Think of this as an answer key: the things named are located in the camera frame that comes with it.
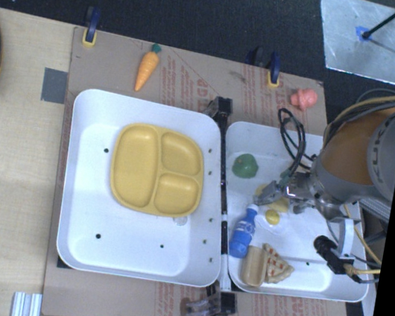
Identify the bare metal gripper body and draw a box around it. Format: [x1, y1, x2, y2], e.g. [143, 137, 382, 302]
[279, 168, 353, 223]

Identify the pale yellow toy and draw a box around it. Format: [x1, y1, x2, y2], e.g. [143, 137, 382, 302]
[252, 180, 294, 214]

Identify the white fried egg yellow yolk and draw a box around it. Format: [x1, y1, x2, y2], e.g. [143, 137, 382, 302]
[253, 204, 292, 237]

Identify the green round toy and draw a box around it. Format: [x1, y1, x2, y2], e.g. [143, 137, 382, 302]
[230, 151, 262, 182]

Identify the white plastic tray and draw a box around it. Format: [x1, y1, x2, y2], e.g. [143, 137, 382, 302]
[45, 85, 249, 295]
[198, 117, 395, 314]

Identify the blue bottle white cap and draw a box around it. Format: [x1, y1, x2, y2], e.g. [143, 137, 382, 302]
[226, 200, 262, 261]

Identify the thin black and white rod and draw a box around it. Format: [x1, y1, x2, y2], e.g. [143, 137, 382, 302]
[189, 110, 262, 294]

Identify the lattice pie slice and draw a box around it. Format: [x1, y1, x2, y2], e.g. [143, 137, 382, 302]
[255, 241, 300, 289]

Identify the tan bread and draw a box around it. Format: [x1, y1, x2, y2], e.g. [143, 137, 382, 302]
[237, 244, 271, 290]

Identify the pink toy lump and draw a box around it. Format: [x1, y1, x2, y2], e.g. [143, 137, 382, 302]
[288, 85, 320, 113]

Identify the yellow divided plate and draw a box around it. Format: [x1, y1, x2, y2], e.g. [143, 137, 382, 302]
[102, 118, 214, 224]

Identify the brown cardboard board red print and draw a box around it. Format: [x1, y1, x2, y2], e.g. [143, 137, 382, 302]
[23, 25, 395, 316]

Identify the orange carrot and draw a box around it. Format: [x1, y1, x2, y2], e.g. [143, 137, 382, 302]
[133, 40, 165, 96]

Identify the black cylinder on white bracket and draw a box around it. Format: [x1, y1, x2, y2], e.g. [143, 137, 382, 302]
[308, 211, 364, 279]

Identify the black block with thin wires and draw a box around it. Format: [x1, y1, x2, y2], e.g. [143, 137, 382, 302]
[206, 287, 241, 316]
[203, 93, 236, 121]

